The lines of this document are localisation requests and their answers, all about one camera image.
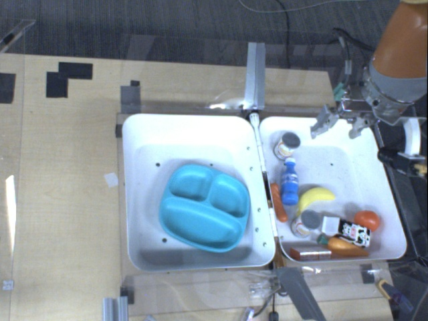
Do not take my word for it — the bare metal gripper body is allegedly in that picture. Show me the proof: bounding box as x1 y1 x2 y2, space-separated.
337 74 415 126

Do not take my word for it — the small can with grey lid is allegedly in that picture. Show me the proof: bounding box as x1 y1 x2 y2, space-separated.
290 209 322 239
274 131 302 161

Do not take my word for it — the white plastic tray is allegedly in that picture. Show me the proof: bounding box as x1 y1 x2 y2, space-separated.
121 113 277 273
259 116 409 264

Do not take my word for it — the blue plastic bottle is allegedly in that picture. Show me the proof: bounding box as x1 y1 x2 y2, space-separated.
280 157 300 207

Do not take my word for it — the yellow banana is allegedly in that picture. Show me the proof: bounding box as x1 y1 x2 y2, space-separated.
296 186 336 218

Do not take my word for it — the orange red tomato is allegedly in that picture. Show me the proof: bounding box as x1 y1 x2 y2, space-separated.
353 210 381 233

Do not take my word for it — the orange red sausage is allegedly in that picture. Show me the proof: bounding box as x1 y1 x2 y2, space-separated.
270 182 289 223

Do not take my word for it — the white cube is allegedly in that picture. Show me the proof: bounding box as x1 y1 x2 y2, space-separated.
321 215 341 237

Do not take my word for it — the cow print milk carton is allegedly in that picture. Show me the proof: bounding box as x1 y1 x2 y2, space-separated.
336 219 372 249

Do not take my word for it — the orange carrot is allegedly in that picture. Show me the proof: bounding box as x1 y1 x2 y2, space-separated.
316 233 370 257

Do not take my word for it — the brown flat packet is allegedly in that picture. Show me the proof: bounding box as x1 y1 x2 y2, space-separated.
288 247 333 262

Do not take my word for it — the blue divided plate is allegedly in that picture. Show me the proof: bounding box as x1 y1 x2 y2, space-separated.
158 164 252 254

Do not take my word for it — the pale wood board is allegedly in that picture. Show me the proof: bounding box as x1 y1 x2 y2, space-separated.
0 52 391 321

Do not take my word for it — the black cylinder on white bracket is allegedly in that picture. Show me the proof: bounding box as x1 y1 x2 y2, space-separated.
377 117 428 177

